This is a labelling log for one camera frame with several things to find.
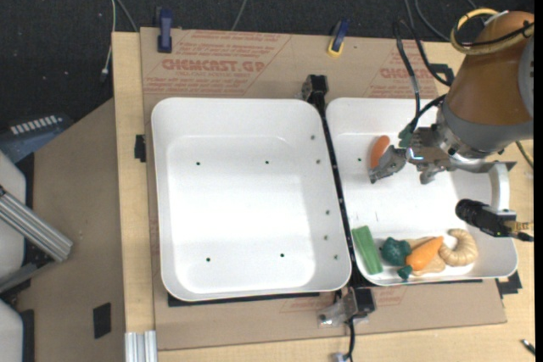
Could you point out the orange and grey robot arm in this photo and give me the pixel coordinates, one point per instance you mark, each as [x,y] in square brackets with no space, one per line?
[483,89]

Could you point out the beige bread piece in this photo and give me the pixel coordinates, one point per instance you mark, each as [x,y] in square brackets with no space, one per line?
[433,267]

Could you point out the orange sausage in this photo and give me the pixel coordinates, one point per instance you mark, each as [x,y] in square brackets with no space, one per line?
[378,148]

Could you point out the brown cardboard board red print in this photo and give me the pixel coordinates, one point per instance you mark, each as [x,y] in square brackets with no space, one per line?
[263,326]

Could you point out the beige croissant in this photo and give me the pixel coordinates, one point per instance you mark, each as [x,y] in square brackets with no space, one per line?
[460,252]

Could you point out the orange carrot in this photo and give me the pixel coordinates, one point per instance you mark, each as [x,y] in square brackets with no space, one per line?
[424,253]

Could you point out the thin black rod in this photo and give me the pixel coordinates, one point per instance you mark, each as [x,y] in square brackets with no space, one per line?
[337,178]

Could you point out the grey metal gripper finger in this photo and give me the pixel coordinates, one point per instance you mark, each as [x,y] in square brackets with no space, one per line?
[387,166]
[433,173]

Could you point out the white plastic tray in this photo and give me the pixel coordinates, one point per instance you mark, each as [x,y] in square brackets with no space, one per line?
[246,203]
[407,203]

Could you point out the black cylinder on white bracket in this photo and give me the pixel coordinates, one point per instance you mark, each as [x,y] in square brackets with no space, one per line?
[479,216]

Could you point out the green celery stick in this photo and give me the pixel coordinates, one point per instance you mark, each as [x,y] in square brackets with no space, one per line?
[368,250]

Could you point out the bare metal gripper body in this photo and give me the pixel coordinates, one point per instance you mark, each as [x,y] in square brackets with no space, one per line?
[429,147]

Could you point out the green broccoli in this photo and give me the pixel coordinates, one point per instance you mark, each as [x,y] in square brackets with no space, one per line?
[394,252]

